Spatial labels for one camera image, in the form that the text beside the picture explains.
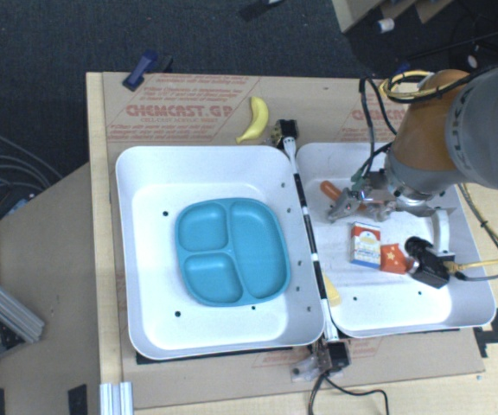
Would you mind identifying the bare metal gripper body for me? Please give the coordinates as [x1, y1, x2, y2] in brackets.
[348, 171, 434, 214]

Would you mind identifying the red and white carton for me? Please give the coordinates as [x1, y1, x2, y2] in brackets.
[348, 220, 383, 271]

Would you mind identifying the thin black and white rod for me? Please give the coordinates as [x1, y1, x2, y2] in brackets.
[283, 137, 340, 342]

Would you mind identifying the red packet with yellow stars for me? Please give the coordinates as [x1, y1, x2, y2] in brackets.
[379, 243, 409, 276]

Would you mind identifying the pale yellow wedge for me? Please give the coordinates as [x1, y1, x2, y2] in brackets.
[322, 271, 342, 308]

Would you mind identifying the white plastic tray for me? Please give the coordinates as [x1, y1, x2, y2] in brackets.
[295, 141, 498, 340]
[114, 144, 326, 361]

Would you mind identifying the blue divided plate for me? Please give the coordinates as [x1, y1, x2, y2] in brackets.
[174, 197, 291, 308]

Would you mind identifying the yellow banana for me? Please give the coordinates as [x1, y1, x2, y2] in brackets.
[235, 96, 271, 145]

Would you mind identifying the brown cardboard board red print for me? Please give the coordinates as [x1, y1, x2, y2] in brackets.
[101, 72, 488, 411]

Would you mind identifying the black cylinder on white bracket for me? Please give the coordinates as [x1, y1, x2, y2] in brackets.
[404, 207, 457, 291]

